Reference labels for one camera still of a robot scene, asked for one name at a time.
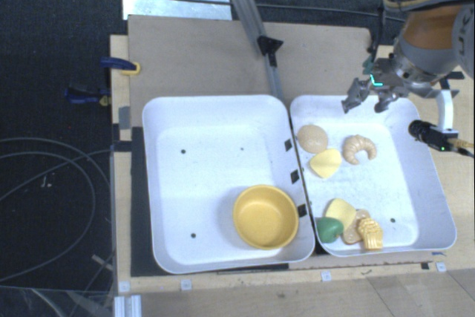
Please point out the black cylinder on white bracket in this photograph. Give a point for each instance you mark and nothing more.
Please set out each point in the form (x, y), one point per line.
(436, 126)

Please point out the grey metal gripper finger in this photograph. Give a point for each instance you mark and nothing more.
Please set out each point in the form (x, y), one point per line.
(384, 102)
(354, 96)

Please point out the white plastic tray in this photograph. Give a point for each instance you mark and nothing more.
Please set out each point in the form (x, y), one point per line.
(401, 182)
(208, 174)

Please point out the yellow bowl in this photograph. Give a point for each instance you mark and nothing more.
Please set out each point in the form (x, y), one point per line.
(265, 217)

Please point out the yellow chip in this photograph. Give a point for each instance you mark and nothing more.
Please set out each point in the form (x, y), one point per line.
(326, 163)
(341, 212)

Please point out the yellow toy fries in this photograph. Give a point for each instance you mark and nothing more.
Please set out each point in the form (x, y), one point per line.
(371, 234)

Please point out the brown cardboard board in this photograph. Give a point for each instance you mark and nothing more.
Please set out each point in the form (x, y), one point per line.
(200, 59)

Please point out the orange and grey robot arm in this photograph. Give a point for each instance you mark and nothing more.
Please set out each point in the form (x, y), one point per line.
(438, 22)

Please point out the green toy vegetable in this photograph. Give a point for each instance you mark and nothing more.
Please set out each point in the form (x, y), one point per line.
(328, 229)

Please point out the beige croissant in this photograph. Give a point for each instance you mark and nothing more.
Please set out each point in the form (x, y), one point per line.
(358, 146)

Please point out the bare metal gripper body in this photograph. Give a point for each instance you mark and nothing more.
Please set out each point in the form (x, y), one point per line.
(399, 77)

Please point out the beige round bun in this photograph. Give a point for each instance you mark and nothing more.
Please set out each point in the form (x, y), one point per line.
(312, 138)

